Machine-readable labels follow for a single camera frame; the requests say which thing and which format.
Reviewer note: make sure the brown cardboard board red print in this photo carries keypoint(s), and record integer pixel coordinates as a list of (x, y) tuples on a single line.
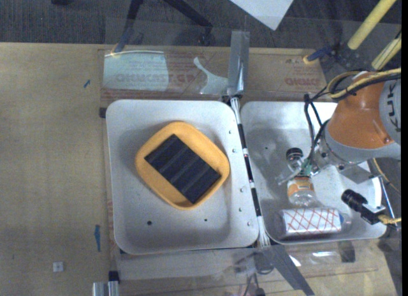
[(178, 74)]

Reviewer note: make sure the orange plate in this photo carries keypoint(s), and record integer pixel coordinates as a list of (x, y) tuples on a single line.
[(153, 160)]

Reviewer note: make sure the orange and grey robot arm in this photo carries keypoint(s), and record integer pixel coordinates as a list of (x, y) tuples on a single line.
[(357, 122)]

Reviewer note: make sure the clear bottle with orange label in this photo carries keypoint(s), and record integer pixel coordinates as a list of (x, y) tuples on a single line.
[(301, 191)]

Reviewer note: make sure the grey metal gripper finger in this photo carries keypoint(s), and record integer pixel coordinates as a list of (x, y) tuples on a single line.
[(288, 178)]

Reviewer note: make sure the white plastic tray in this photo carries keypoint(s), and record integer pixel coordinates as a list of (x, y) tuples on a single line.
[(271, 129), (178, 231)]

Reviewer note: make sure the thin black and white rod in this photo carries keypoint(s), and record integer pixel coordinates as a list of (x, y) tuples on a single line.
[(247, 157)]

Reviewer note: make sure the white bottle red lattice print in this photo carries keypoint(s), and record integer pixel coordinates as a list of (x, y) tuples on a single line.
[(309, 223)]

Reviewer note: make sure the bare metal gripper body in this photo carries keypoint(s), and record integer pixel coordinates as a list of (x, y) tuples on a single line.
[(331, 162)]

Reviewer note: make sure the black cylinder on white bracket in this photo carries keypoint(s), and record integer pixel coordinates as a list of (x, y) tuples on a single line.
[(358, 203)]

